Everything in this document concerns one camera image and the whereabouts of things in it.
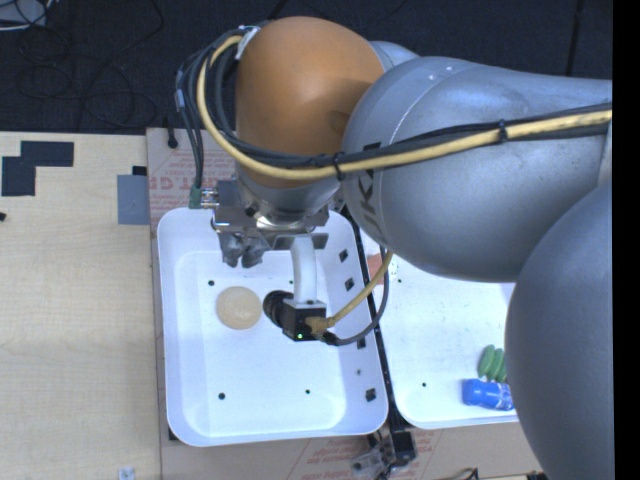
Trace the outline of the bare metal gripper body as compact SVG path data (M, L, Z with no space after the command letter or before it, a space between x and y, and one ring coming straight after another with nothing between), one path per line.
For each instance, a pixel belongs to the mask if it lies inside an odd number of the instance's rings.
M215 187L212 225L241 236L308 233L328 220L331 183L274 188L250 178L220 181Z

